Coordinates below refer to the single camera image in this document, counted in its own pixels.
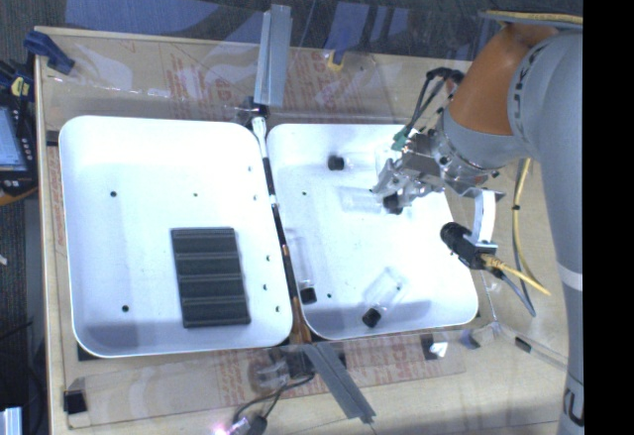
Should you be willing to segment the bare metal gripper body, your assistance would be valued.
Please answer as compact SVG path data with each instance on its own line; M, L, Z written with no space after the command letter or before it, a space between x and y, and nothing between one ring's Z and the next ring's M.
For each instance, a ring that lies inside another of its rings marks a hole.
M427 184L476 185L476 167L457 153L440 130L417 133L410 138L402 161L410 176Z

